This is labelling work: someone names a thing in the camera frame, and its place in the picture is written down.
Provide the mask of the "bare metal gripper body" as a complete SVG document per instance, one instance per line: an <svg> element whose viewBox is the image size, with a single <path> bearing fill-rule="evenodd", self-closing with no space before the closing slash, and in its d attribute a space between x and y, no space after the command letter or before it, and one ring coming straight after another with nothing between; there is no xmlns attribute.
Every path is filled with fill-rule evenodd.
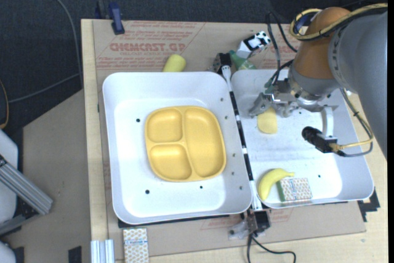
<svg viewBox="0 0 394 263"><path fill-rule="evenodd" d="M323 109L322 101L339 84L333 79L285 79L278 81L274 86L272 107L278 111L278 105L289 103L292 112L304 109L310 112L320 112Z"/></svg>

